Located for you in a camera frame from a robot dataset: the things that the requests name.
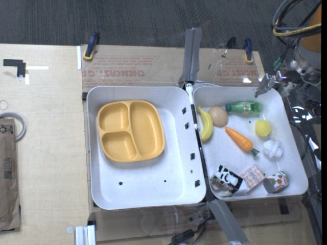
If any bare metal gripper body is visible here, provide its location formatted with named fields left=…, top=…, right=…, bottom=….
left=277, top=59, right=322, bottom=92

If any green plastic bottle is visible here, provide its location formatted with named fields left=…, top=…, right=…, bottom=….
left=225, top=101, right=263, bottom=117

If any yellow lemon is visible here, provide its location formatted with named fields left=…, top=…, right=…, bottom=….
left=254, top=119, right=272, bottom=138

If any beige round bread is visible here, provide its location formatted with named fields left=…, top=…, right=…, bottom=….
left=207, top=106, right=229, bottom=128

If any orange carrot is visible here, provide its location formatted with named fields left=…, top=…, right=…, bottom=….
left=224, top=126, right=260, bottom=157

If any white garlic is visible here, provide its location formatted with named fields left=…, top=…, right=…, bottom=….
left=263, top=139, right=284, bottom=159

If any yellow banana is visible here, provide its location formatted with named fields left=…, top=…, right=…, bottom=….
left=196, top=106, right=214, bottom=143

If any thin black and white rod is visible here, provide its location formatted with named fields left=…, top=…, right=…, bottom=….
left=184, top=83, right=213, bottom=202

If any white plastic tray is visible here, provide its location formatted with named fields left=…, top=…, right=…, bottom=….
left=193, top=85, right=309, bottom=202
left=86, top=85, right=207, bottom=211

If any white packet with orange print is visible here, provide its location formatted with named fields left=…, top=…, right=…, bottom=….
left=240, top=164, right=267, bottom=191

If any white can with fruit print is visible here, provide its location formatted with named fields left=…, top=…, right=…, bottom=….
left=263, top=171, right=290, bottom=194

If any black and white carton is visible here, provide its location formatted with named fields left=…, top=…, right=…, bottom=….
left=209, top=164, right=244, bottom=198

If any yellow divided plate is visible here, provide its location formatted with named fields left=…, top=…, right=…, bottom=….
left=96, top=100, right=166, bottom=163

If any brown cardboard board red print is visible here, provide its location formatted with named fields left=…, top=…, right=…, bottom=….
left=80, top=44, right=302, bottom=242

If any brown paper bag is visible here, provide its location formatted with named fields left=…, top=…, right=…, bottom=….
left=0, top=118, right=21, bottom=232

